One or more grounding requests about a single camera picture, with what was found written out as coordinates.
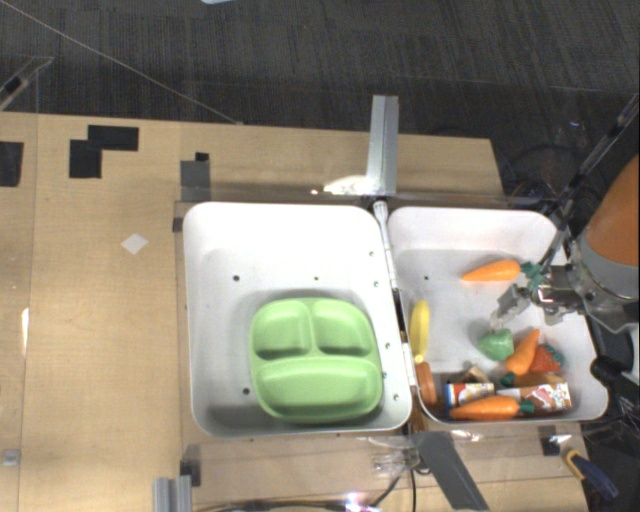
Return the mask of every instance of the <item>dark floor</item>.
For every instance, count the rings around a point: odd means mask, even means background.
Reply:
[[[11,110],[225,122],[8,4],[246,124],[367,130],[398,95],[403,133],[490,138],[507,192],[558,191],[638,92],[637,0],[0,0],[0,82],[55,58]],[[636,119],[578,215],[637,152]]]

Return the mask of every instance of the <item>red toy strawberry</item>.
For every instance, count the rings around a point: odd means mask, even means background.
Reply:
[[[538,345],[529,373],[557,372],[562,366],[562,357],[551,345]]]

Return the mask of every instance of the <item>wooden table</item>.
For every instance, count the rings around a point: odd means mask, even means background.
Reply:
[[[104,151],[102,179],[70,179],[69,141],[89,124],[138,127],[139,149]],[[180,161],[209,153],[216,183],[321,187],[364,173],[368,134],[0,113],[0,141],[25,143],[20,186],[0,188],[0,449],[22,450],[19,466],[0,467],[0,509],[149,511],[154,478],[177,476],[183,450],[171,229]],[[401,136],[398,176],[406,189],[501,193],[486,140]],[[136,255],[121,246],[132,234],[149,241]],[[563,428],[581,447],[577,426]],[[527,439],[462,446],[492,509],[586,510],[561,460]],[[264,461],[268,493],[270,477],[289,476]],[[449,509],[432,477],[418,485],[418,510]],[[403,481],[385,510],[410,500]]]

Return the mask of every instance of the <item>orange carrot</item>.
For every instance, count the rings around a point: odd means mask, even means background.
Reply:
[[[513,354],[505,359],[504,365],[507,371],[513,372],[516,375],[524,375],[527,373],[536,355],[536,347],[538,346],[539,339],[540,329],[534,329],[527,334],[525,339],[518,344]]]
[[[518,412],[533,412],[533,404],[518,402],[511,396],[495,395],[474,400],[449,411],[454,420],[504,421],[514,418]]]
[[[477,268],[462,276],[463,281],[511,281],[518,277],[520,263],[515,260],[499,260]]]

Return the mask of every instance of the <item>divided green plate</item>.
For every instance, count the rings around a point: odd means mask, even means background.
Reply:
[[[251,322],[251,377],[262,408],[291,423],[335,423],[371,412],[382,397],[373,328],[353,304],[285,299]]]

